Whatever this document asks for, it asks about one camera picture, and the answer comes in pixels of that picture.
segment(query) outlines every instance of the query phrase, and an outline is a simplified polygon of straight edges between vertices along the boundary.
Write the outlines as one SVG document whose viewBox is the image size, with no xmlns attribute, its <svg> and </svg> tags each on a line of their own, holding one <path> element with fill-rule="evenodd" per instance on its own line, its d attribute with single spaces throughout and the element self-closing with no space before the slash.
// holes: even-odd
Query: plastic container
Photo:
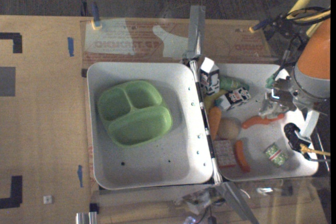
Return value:
<svg viewBox="0 0 336 224">
<path fill-rule="evenodd" d="M 129 81 L 102 93 L 98 112 L 111 139 L 133 147 L 166 134 L 173 119 L 159 91 L 144 80 Z"/>
</svg>

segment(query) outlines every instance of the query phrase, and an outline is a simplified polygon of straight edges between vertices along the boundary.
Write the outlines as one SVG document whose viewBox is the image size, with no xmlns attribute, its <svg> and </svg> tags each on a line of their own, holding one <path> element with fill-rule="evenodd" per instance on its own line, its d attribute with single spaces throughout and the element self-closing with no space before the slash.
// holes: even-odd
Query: orange sausage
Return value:
<svg viewBox="0 0 336 224">
<path fill-rule="evenodd" d="M 241 128 L 247 129 L 255 124 L 267 125 L 272 121 L 277 121 L 277 120 L 283 119 L 284 117 L 285 117 L 284 114 L 279 114 L 275 119 L 263 119 L 260 116 L 253 116 L 252 118 L 249 118 L 247 121 L 243 122 L 241 125 L 242 126 Z"/>
<path fill-rule="evenodd" d="M 209 128 L 212 140 L 215 140 L 216 138 L 221 118 L 222 118 L 222 111 L 220 110 L 219 107 L 214 106 L 209 110 Z"/>
<path fill-rule="evenodd" d="M 237 140 L 235 143 L 235 155 L 236 155 L 237 163 L 239 164 L 243 173 L 249 173 L 251 171 L 251 167 L 248 165 L 245 159 L 242 140 Z"/>
</svg>

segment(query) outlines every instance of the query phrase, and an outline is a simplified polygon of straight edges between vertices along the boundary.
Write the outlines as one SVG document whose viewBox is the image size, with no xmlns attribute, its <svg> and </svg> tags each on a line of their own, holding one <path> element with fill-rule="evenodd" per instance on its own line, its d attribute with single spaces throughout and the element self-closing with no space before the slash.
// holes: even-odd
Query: yellow cable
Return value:
<svg viewBox="0 0 336 224">
<path fill-rule="evenodd" d="M 329 152 L 312 150 L 304 144 L 300 144 L 300 147 L 301 147 L 301 152 L 302 153 L 307 153 L 308 152 L 308 153 L 316 153 L 316 154 L 320 154 L 320 155 L 330 156 Z"/>
</svg>

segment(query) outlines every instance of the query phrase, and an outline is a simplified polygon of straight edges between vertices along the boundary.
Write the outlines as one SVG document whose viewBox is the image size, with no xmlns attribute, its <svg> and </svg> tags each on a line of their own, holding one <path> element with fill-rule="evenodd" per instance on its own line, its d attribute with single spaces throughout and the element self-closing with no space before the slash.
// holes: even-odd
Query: green can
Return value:
<svg viewBox="0 0 336 224">
<path fill-rule="evenodd" d="M 271 144 L 264 153 L 268 159 L 277 167 L 283 165 L 288 160 L 288 155 L 283 152 L 276 143 Z"/>
</svg>

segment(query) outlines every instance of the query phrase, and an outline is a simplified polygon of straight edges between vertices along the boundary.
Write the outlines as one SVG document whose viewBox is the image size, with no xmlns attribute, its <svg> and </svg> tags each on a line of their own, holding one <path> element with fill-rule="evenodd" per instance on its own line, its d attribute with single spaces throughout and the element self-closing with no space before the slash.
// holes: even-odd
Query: green bottle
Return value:
<svg viewBox="0 0 336 224">
<path fill-rule="evenodd" d="M 220 76 L 219 77 L 219 88 L 226 91 L 233 91 L 240 87 L 244 87 L 247 91 L 250 89 L 250 86 L 242 81 L 239 81 L 235 78 Z"/>
</svg>

